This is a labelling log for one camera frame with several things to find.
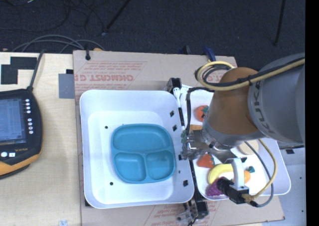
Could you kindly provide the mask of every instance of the blue divided plate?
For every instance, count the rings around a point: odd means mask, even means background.
[[[155,124],[118,127],[112,133],[111,153],[117,175],[127,183],[164,181],[176,168],[171,136]]]

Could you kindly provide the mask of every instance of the yellow banana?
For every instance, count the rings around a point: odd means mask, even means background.
[[[208,172],[208,183],[212,184],[220,174],[232,171],[231,164],[217,164]]]

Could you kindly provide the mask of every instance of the white tray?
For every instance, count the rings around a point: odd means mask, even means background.
[[[172,94],[167,91],[89,90],[80,98],[80,113],[84,194],[91,206],[106,209],[184,203],[192,198],[194,183],[189,161],[178,159],[182,130]],[[111,135],[119,126],[139,123],[160,125],[171,135],[176,168],[165,181],[132,184],[122,181],[116,174]]]
[[[186,108],[186,93],[183,93],[181,95],[181,107],[183,110],[183,116],[185,120],[185,124],[187,124],[187,108]],[[213,99],[213,93],[212,92],[207,92],[204,90],[196,90],[193,91],[190,95],[190,101],[191,101],[191,119],[190,123],[193,125],[202,125],[202,122],[198,121],[194,117],[194,110],[200,106],[200,105],[210,105],[211,100]],[[274,184],[274,194],[275,195],[283,195],[289,192],[290,187],[291,187],[291,181],[289,178],[289,174],[287,171],[287,168],[285,166],[285,163],[283,161],[279,146],[277,141],[270,139],[270,138],[262,138],[264,143],[267,145],[267,147],[270,149],[270,151],[273,153],[276,162],[277,162],[277,175],[275,180],[273,181]],[[244,168],[247,168],[249,166],[253,166],[255,169],[255,172],[251,174],[251,179],[248,181],[246,184],[247,187],[249,187],[249,193],[250,194],[256,194],[258,193],[268,182],[269,178],[266,174],[266,171],[264,170],[264,167],[262,166],[261,162],[257,158],[256,155],[245,155],[242,154],[238,148],[233,148],[231,150],[237,157],[247,157],[247,160],[243,164]],[[273,170],[274,170],[274,165],[273,165],[273,160],[269,156],[268,152],[266,149],[259,144],[259,155],[263,159],[264,163],[267,166],[267,169],[272,175]],[[196,175],[196,180],[197,180],[197,185],[198,185],[198,190],[199,192],[208,200],[223,200],[223,199],[228,199],[225,195],[220,195],[220,196],[214,196],[210,197],[206,195],[206,189],[208,187],[208,180],[207,180],[207,175],[209,172],[208,168],[203,168],[199,167],[197,165],[197,160],[193,160],[194,163],[194,171]],[[216,164],[219,164],[220,161],[214,157],[214,161]],[[220,175],[221,177],[224,176],[228,179],[233,178],[233,173],[228,172],[228,173],[223,173]],[[268,187],[262,194],[261,196],[268,196],[271,193],[271,188]]]

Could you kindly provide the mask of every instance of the purple grapes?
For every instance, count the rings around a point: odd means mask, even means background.
[[[208,186],[207,190],[206,190],[206,194],[208,196],[219,196],[222,195],[223,193],[217,188],[217,181],[220,178],[217,178],[210,186]]]

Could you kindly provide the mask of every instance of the cardboard sheet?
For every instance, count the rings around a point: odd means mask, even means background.
[[[164,90],[172,77],[181,78],[184,85],[200,86],[193,73],[207,63],[206,56],[90,51],[90,60],[85,57],[85,51],[73,52],[82,225],[177,226],[175,215],[184,210],[182,204],[104,210],[86,206],[79,99],[83,92],[90,89]],[[216,59],[236,66],[234,57],[217,56]],[[218,81],[220,77],[213,74],[211,78]],[[257,202],[266,200],[267,197],[259,197]],[[195,225],[232,226],[284,219],[277,196],[263,208],[254,208],[247,204],[236,205],[229,200],[207,201],[207,204],[209,215]]]

